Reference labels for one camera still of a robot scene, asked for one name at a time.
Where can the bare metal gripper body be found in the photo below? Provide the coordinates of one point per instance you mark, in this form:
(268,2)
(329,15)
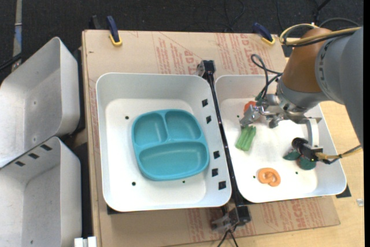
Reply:
(279,108)

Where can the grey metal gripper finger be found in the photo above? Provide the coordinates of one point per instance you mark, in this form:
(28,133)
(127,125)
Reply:
(274,123)
(248,117)

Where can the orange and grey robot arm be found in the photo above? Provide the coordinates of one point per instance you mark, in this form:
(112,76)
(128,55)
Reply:
(338,66)

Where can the red-orange toy vegetable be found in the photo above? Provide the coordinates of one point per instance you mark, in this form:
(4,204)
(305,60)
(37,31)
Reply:
(248,105)

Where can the green asparagus bundle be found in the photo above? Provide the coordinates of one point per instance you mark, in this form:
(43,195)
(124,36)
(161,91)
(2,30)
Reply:
(245,139)

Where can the white plastic tray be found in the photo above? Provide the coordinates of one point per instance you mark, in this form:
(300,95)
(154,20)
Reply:
(271,150)
(37,101)
(40,196)
(121,153)

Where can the thin black rod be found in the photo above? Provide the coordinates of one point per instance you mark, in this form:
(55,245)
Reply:
(224,136)

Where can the dark green leafy toy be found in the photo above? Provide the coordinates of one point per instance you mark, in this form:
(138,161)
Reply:
(306,164)

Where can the orange pretzel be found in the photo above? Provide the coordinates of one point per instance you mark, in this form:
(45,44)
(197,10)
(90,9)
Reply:
(269,177)

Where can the blue divided plate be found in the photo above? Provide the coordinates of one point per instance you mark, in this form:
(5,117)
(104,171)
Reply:
(170,147)

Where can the brown cardboard board red print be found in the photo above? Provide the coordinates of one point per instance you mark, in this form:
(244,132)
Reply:
(173,49)

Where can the black cylinder on white bracket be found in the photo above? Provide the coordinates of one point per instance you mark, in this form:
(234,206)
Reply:
(303,147)

